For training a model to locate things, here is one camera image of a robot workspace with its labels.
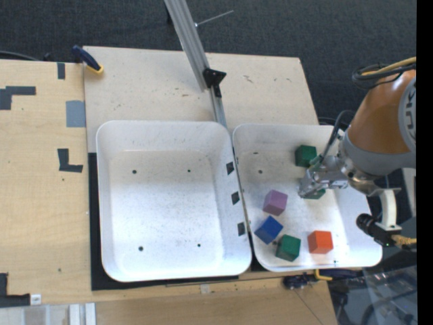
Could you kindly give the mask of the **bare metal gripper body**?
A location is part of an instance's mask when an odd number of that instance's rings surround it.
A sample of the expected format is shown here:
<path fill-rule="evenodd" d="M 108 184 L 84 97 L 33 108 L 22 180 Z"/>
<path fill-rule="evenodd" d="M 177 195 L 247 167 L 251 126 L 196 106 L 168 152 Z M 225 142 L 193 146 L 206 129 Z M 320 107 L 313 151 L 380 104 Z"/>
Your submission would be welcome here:
<path fill-rule="evenodd" d="M 305 179 L 317 182 L 322 190 L 341 190 L 348 186 L 371 196 L 376 192 L 376 176 L 360 170 L 349 158 L 327 156 L 311 165 Z"/>

